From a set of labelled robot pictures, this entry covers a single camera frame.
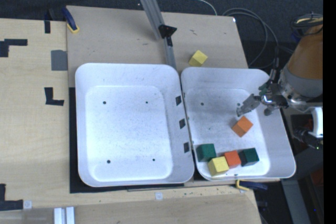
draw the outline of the orange cube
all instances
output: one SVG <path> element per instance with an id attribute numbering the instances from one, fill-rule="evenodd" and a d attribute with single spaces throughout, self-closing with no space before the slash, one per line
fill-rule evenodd
<path id="1" fill-rule="evenodd" d="M 248 130 L 250 130 L 252 126 L 253 126 L 253 123 L 251 123 L 251 121 L 249 121 L 245 116 L 242 116 L 241 119 L 237 121 L 237 123 L 233 125 L 231 129 L 237 135 L 242 137 L 244 134 L 248 132 Z"/>
<path id="2" fill-rule="evenodd" d="M 225 152 L 224 157 L 226 158 L 226 162 L 230 169 L 235 168 L 242 163 L 237 151 Z"/>

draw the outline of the yellow cube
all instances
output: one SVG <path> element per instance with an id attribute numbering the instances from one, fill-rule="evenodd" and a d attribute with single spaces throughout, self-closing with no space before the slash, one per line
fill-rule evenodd
<path id="1" fill-rule="evenodd" d="M 224 156 L 212 158 L 211 161 L 208 162 L 208 168 L 211 176 L 221 175 L 229 170 L 229 166 Z"/>
<path id="2" fill-rule="evenodd" d="M 208 58 L 207 55 L 202 53 L 200 50 L 197 50 L 192 58 L 189 60 L 189 65 L 193 67 L 200 67 L 204 64 L 205 60 Z"/>

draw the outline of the block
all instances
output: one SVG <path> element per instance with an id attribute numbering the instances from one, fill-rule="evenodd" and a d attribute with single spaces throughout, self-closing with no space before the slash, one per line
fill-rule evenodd
<path id="1" fill-rule="evenodd" d="M 208 162 L 217 157 L 214 144 L 202 144 L 196 149 L 199 162 Z"/>
<path id="2" fill-rule="evenodd" d="M 204 64 L 205 60 L 208 58 L 207 55 L 202 53 L 200 50 L 197 50 L 195 54 L 189 60 L 189 65 L 193 67 L 200 67 Z"/>
<path id="3" fill-rule="evenodd" d="M 208 162 L 208 168 L 211 176 L 222 175 L 229 170 L 229 166 L 224 156 L 212 158 Z"/>
<path id="4" fill-rule="evenodd" d="M 259 161 L 259 156 L 254 147 L 242 150 L 238 155 L 241 160 L 241 166 L 253 165 Z"/>
<path id="5" fill-rule="evenodd" d="M 248 132 L 251 129 L 253 123 L 249 121 L 245 116 L 242 116 L 231 129 L 240 137 Z"/>
<path id="6" fill-rule="evenodd" d="M 237 151 L 225 152 L 224 157 L 226 158 L 230 169 L 237 167 L 239 164 L 242 164 Z"/>

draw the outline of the white tray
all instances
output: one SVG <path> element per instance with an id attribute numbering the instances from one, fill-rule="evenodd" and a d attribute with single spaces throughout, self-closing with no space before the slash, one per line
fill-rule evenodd
<path id="1" fill-rule="evenodd" d="M 78 171 L 93 187 L 175 184 L 194 173 L 178 73 L 87 63 L 75 75 Z"/>
<path id="2" fill-rule="evenodd" d="M 224 152 L 254 147 L 260 161 L 241 165 L 224 175 L 211 176 L 206 162 L 198 162 L 199 173 L 206 179 L 232 180 L 256 178 L 288 178 L 296 170 L 295 159 L 279 110 L 264 116 L 264 105 L 245 114 L 254 125 L 239 137 L 231 127 L 239 120 L 237 104 L 251 94 L 269 76 L 257 69 L 190 67 L 183 70 L 181 83 L 188 124 L 194 149 L 212 143 L 217 156 Z"/>

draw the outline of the wooden block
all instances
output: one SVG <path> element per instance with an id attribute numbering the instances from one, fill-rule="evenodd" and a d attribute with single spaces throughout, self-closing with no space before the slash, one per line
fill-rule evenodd
<path id="1" fill-rule="evenodd" d="M 242 116 L 239 121 L 235 125 L 232 126 L 232 130 L 242 137 L 244 134 L 250 130 L 250 128 L 253 126 L 253 123 L 249 121 L 245 116 Z"/>
<path id="2" fill-rule="evenodd" d="M 230 169 L 235 168 L 242 163 L 237 151 L 225 152 L 224 157 L 226 158 L 227 164 Z"/>
<path id="3" fill-rule="evenodd" d="M 214 144 L 202 144 L 196 149 L 199 162 L 208 162 L 217 157 Z"/>
<path id="4" fill-rule="evenodd" d="M 202 53 L 200 50 L 197 50 L 192 58 L 189 60 L 189 65 L 193 67 L 200 67 L 204 64 L 205 60 L 208 58 L 207 55 Z"/>
<path id="5" fill-rule="evenodd" d="M 259 161 L 259 156 L 254 147 L 242 150 L 238 153 L 238 155 L 240 157 L 242 166 L 253 165 Z"/>
<path id="6" fill-rule="evenodd" d="M 211 176 L 222 175 L 229 170 L 229 166 L 224 156 L 212 158 L 208 162 L 208 168 Z"/>

